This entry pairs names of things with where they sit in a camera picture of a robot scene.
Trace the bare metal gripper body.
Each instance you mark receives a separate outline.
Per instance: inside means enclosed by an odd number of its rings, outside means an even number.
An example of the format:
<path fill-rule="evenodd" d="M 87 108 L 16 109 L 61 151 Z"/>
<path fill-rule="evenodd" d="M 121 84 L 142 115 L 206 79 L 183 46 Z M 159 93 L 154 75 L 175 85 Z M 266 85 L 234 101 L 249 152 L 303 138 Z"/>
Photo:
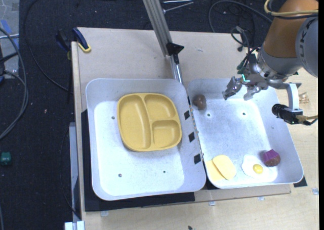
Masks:
<path fill-rule="evenodd" d="M 248 63 L 242 68 L 240 82 L 246 87 L 267 89 L 276 84 L 276 73 L 267 64 Z"/>

